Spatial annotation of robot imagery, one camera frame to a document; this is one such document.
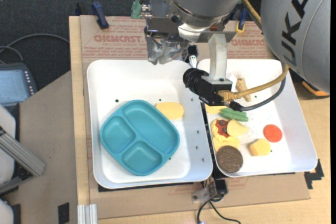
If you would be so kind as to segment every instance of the blue plate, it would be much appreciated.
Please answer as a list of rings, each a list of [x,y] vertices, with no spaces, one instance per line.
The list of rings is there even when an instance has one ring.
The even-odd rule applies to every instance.
[[[104,122],[100,140],[126,170],[146,176],[158,170],[175,153],[180,135],[154,106],[134,100]]]

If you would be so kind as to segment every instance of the monitor screen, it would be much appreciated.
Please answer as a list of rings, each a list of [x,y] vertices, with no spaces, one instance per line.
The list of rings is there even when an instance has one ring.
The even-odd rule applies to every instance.
[[[29,97],[22,70],[0,70],[0,104],[12,105]]]

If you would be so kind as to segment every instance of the white plastic tray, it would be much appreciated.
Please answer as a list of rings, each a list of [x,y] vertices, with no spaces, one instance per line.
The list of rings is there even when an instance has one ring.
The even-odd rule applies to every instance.
[[[197,67],[209,72],[210,60],[200,61]],[[236,78],[245,78],[247,88],[250,89],[277,78],[282,69],[277,60],[229,59],[227,73],[232,73]],[[272,96],[279,85],[252,94],[250,102],[244,98],[237,102],[243,106],[259,103]],[[317,155],[290,74],[286,76],[285,88],[280,96],[260,108],[247,111],[247,116],[248,122],[242,124],[248,126],[249,131],[238,137],[243,166],[236,173],[226,173],[219,168],[224,175],[242,177],[292,173],[310,171],[316,167]],[[216,118],[220,118],[220,114],[207,113],[209,125]],[[263,128],[267,124],[275,124],[282,130],[282,140],[271,143],[272,151],[269,155],[252,156],[249,145],[258,138],[264,138]]]
[[[147,60],[97,60],[87,70],[92,131],[93,173],[109,189],[145,185],[199,182],[213,170],[201,104],[186,89],[183,74],[190,66],[172,61],[154,66]],[[179,102],[182,119],[171,121],[180,135],[180,145],[171,160],[147,176],[125,170],[102,146],[99,131],[105,120],[132,100]]]

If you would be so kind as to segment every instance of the round brown patty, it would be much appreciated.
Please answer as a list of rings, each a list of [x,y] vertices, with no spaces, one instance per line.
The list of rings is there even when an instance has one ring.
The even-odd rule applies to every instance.
[[[227,173],[237,172],[243,165],[243,156],[233,146],[222,146],[217,152],[218,166]]]

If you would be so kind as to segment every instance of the food item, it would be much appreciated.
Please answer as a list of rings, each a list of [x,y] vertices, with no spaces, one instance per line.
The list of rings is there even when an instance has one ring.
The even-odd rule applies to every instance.
[[[250,150],[253,156],[266,156],[271,152],[271,145],[266,139],[260,138],[250,145]]]
[[[269,142],[279,142],[282,139],[282,131],[274,124],[268,124],[264,127],[264,137]]]
[[[157,103],[155,107],[169,120],[179,119],[184,114],[183,106],[177,102]]]
[[[215,119],[211,123],[212,135],[220,142],[234,140],[234,137],[229,136],[227,133],[227,124],[228,120],[221,118]]]
[[[241,152],[233,146],[223,146],[217,152],[217,164],[227,173],[235,173],[243,165]]]
[[[235,137],[231,137],[228,141],[219,141],[217,138],[213,137],[213,145],[215,151],[218,151],[222,146],[233,146],[239,149],[240,141]]]
[[[221,109],[224,109],[224,108],[226,108],[226,106],[224,105],[210,106],[210,105],[205,104],[205,110],[209,114],[220,114]]]
[[[248,131],[248,127],[232,119],[228,122],[226,130],[230,136],[239,136],[245,134]]]
[[[235,111],[231,108],[225,108],[221,110],[221,115],[227,119],[235,119],[238,121],[248,121],[248,117],[246,116],[246,112],[243,111]]]
[[[246,82],[244,78],[237,79],[236,88],[240,92],[247,90],[247,86],[246,86]],[[251,101],[251,96],[249,94],[243,97],[247,102]]]

